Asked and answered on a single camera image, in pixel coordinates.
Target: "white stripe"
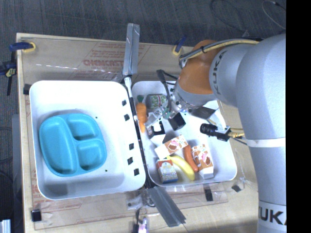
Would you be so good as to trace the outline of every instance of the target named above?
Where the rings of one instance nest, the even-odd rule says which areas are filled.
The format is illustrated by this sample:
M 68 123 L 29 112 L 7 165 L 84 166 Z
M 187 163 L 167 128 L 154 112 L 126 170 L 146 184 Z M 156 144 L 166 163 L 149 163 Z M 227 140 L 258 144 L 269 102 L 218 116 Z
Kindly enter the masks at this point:
M 254 148 L 276 148 L 286 146 L 286 137 L 266 140 L 246 140 L 249 147 Z

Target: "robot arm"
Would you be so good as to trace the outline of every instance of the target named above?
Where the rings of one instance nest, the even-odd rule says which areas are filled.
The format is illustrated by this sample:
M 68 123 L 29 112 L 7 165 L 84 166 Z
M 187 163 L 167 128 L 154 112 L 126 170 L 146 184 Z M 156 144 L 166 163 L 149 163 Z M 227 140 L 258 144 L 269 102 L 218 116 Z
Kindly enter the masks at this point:
M 259 186 L 258 233 L 286 232 L 286 36 L 249 43 L 199 43 L 194 50 L 206 53 L 186 60 L 171 116 L 216 99 L 238 108 Z M 218 47 L 207 51 L 207 44 Z

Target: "carrot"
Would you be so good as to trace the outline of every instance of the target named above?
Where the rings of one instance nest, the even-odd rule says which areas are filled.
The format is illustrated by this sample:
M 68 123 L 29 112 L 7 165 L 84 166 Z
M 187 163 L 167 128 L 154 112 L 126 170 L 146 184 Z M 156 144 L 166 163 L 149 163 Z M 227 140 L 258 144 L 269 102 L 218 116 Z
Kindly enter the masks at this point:
M 188 162 L 188 164 L 191 166 L 191 168 L 193 169 L 194 172 L 199 171 L 198 166 L 196 165 L 196 163 L 193 160 L 192 154 L 191 154 L 191 146 L 187 145 L 183 148 L 183 153 L 184 153 L 184 158 L 185 161 Z
M 145 133 L 145 128 L 146 128 L 145 122 L 147 121 L 147 107 L 142 102 L 144 99 L 142 95 L 138 95 L 137 99 L 138 99 L 138 103 L 136 105 L 136 113 L 137 113 L 139 128 L 142 133 Z

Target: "floor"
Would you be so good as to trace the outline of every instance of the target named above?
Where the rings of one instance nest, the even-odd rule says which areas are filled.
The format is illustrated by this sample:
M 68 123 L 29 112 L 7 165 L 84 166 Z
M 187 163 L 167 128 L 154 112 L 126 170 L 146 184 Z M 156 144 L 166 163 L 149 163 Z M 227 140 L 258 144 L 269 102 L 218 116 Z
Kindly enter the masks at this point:
M 17 32 L 124 41 L 132 22 L 140 25 L 141 42 L 173 45 L 186 36 L 186 46 L 286 32 L 286 0 L 0 0 L 0 14 L 2 62 L 11 59 Z M 13 218 L 18 192 L 12 157 L 17 80 L 12 77 L 7 96 L 8 80 L 0 76 L 0 221 Z

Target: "orange carrot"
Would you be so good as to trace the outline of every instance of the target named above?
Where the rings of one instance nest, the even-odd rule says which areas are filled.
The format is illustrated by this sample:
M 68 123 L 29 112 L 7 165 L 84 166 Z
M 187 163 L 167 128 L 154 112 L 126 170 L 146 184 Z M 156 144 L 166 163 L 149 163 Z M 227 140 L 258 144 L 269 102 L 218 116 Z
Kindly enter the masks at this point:
M 136 113 L 139 123 L 139 128 L 142 133 L 145 133 L 145 122 L 147 121 L 147 107 L 142 102 L 144 97 L 142 95 L 137 96 L 138 103 L 136 105 Z

